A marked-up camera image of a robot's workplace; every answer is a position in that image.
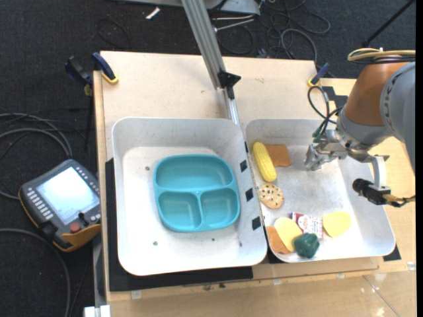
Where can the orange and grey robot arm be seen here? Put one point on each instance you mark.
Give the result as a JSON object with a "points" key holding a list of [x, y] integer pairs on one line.
{"points": [[370, 94]]}

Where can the yellow oval slice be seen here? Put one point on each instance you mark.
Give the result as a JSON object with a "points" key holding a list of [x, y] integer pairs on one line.
{"points": [[337, 225], [287, 233]]}

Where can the white plastic tray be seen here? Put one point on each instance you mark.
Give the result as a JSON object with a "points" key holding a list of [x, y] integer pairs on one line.
{"points": [[138, 177], [314, 193]]}

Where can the yellow corn cob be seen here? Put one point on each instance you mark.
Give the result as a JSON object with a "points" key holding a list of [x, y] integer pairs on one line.
{"points": [[264, 162]]}

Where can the black cylinder on white bracket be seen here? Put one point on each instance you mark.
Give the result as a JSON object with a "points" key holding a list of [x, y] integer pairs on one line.
{"points": [[371, 191]]}

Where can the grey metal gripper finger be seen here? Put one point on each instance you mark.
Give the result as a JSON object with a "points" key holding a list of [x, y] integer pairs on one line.
{"points": [[318, 163], [309, 158]]}

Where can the white and red carton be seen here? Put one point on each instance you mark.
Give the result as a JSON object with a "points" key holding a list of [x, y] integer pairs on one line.
{"points": [[310, 225]]}

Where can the pale wood board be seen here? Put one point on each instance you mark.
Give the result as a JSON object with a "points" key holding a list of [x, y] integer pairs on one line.
{"points": [[165, 88]]}

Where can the brown bread slice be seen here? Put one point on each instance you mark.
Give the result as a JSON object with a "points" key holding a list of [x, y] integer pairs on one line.
{"points": [[281, 155], [274, 241]]}

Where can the blue divided plate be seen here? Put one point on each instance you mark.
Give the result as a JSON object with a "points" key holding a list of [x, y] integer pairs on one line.
{"points": [[195, 177]]}

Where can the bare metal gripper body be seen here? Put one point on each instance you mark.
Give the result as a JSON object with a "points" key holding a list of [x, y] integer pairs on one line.
{"points": [[333, 145]]}

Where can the beige chocolate chip biscuit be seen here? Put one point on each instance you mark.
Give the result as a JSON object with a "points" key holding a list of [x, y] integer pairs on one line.
{"points": [[271, 196]]}

